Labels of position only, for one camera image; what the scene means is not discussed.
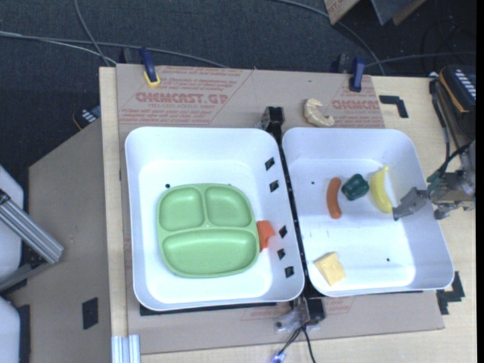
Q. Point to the yellow banana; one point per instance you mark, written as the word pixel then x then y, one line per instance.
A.
pixel 379 193

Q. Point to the green divided plate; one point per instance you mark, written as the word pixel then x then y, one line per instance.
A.
pixel 208 236

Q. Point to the yellow cheese wedge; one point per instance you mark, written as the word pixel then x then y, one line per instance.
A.
pixel 330 268

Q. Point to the white plastic tray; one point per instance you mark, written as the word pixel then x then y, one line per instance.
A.
pixel 211 149
pixel 378 248

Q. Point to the dark green pepper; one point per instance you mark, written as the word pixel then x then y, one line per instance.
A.
pixel 354 188

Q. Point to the beige croissant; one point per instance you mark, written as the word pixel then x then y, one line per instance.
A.
pixel 312 112

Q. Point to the orange carrot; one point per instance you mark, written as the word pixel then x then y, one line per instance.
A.
pixel 264 231

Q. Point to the orange sausage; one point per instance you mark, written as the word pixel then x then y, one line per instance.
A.
pixel 334 199

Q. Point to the brown cardboard board red print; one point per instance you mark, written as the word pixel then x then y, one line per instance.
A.
pixel 242 89

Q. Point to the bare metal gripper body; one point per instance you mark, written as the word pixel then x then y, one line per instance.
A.
pixel 455 193

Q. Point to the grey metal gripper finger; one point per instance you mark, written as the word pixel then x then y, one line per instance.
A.
pixel 413 196
pixel 403 211

